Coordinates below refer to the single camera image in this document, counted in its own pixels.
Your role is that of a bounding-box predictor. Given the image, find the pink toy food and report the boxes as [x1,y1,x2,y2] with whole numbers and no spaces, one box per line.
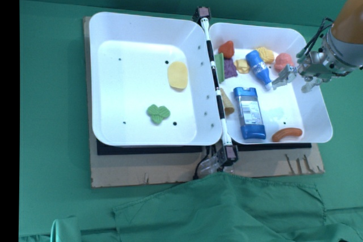
[273,52,296,72]

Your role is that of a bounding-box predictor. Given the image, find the orange toy sausage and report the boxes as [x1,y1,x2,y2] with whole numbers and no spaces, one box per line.
[271,127,303,143]

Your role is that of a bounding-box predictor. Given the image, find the red toy strawberry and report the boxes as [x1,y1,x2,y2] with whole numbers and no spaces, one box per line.
[217,40,235,60]

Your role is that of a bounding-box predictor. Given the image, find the brown cardboard board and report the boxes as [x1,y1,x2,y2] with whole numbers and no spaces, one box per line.
[83,16,325,189]

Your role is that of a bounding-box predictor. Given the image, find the green cloth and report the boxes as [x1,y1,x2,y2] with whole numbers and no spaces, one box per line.
[112,172,363,242]

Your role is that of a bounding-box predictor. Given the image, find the blue bottle with white cap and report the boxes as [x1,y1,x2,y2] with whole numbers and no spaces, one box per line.
[244,49,273,91]

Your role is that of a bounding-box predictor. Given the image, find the yellow toy corn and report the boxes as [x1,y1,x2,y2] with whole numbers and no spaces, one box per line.
[255,46,276,64]

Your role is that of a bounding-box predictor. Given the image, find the yellow oval biscuit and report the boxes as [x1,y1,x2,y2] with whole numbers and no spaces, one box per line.
[167,61,189,92]

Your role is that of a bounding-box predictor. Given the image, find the clear packet with blue ends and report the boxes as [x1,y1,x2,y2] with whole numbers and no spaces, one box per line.
[233,86,267,141]

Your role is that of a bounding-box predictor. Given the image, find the green toy strip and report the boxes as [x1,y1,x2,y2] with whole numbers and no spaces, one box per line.
[214,53,226,84]

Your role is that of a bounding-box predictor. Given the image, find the tan toy ice cream cone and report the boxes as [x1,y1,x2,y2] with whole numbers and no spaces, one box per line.
[219,87,235,116]

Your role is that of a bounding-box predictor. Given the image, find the white plastic tray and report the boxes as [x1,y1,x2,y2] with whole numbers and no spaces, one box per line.
[88,11,223,147]
[208,22,334,145]

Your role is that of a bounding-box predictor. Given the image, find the purple toy grapes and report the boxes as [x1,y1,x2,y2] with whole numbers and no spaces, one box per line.
[223,57,239,79]

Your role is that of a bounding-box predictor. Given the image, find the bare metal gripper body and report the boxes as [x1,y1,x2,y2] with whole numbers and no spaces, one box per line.
[296,49,355,83]

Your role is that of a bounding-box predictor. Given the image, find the black block with wires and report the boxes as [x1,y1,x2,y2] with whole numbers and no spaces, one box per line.
[217,145,239,167]
[192,6,213,22]

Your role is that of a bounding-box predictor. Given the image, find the black and white thin rod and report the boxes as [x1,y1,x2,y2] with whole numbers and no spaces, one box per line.
[200,17,235,148]

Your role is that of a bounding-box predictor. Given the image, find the small yellow toy food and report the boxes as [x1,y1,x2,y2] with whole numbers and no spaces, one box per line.
[234,58,251,75]

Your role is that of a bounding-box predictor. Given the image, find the green toy leaf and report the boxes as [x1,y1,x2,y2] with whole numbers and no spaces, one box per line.
[146,104,171,125]

